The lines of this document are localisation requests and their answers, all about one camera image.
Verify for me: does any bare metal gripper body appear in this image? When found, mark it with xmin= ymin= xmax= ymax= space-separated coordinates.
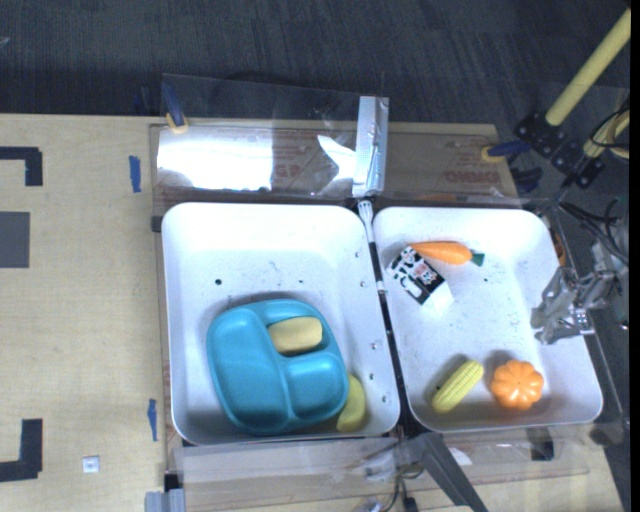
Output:
xmin=572 ymin=268 xmax=620 ymax=314

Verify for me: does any white plastic tray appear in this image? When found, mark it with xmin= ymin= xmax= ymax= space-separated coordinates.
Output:
xmin=160 ymin=201 xmax=402 ymax=446
xmin=372 ymin=205 xmax=604 ymax=434

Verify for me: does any orange pumpkin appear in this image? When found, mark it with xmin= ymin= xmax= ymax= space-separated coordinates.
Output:
xmin=489 ymin=358 xmax=545 ymax=412

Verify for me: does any orange carrot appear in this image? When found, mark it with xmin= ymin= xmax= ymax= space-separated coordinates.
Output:
xmin=407 ymin=240 xmax=486 ymax=267

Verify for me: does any yellow corn cob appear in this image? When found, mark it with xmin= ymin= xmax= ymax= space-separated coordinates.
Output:
xmin=431 ymin=359 xmax=485 ymax=415

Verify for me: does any cow print milk carton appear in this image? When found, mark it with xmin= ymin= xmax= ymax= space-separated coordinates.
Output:
xmin=384 ymin=244 xmax=455 ymax=310

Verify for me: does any yellow banana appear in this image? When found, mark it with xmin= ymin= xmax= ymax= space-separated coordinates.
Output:
xmin=335 ymin=373 xmax=368 ymax=434

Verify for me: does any yellow bread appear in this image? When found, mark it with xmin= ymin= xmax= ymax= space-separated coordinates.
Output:
xmin=267 ymin=316 xmax=324 ymax=357

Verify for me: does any blue divided plate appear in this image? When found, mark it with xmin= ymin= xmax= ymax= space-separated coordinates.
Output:
xmin=205 ymin=298 xmax=350 ymax=436

